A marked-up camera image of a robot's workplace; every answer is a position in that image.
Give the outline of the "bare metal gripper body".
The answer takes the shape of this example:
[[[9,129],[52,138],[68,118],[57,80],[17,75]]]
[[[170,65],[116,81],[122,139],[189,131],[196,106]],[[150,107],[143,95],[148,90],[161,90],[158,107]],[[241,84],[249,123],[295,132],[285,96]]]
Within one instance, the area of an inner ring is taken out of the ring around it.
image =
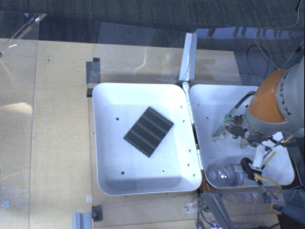
[[[245,115],[235,115],[228,122],[228,132],[233,139],[241,138],[248,143],[254,142],[254,130],[250,127]]]

